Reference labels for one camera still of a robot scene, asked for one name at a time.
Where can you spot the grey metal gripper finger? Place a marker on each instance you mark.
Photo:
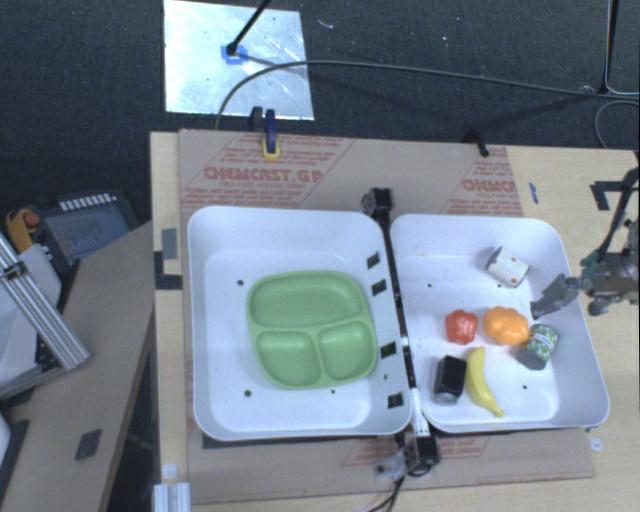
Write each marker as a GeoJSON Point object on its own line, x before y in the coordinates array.
{"type": "Point", "coordinates": [561, 286]}
{"type": "Point", "coordinates": [550, 305]}

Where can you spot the green patterned can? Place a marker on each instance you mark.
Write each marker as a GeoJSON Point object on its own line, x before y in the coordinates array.
{"type": "Point", "coordinates": [540, 342]}

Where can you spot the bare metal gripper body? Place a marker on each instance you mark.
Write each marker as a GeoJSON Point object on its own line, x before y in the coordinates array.
{"type": "Point", "coordinates": [617, 284]}

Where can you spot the thin black and white rod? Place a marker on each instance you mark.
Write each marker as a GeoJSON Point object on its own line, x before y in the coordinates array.
{"type": "Point", "coordinates": [395, 280]}

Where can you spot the red bell pepper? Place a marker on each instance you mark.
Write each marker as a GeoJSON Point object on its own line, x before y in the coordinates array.
{"type": "Point", "coordinates": [461, 327]}

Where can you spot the brown cardboard board red print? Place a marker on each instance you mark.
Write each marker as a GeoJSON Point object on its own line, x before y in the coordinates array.
{"type": "Point", "coordinates": [320, 175]}

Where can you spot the green divided plate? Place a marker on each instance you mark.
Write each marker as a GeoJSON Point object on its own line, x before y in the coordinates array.
{"type": "Point", "coordinates": [305, 305]}

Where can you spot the orange bell pepper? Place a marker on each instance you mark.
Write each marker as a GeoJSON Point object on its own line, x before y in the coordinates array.
{"type": "Point", "coordinates": [505, 326]}

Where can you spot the white plastic tray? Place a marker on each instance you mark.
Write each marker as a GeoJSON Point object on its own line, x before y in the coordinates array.
{"type": "Point", "coordinates": [225, 350]}
{"type": "Point", "coordinates": [560, 400]}

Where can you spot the yellow banana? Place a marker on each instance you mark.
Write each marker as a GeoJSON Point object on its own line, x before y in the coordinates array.
{"type": "Point", "coordinates": [479, 380]}

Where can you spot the white can with dots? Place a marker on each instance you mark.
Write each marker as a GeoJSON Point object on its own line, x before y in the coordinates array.
{"type": "Point", "coordinates": [510, 267]}

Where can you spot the black can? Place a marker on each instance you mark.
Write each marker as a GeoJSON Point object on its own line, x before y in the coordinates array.
{"type": "Point", "coordinates": [450, 376]}

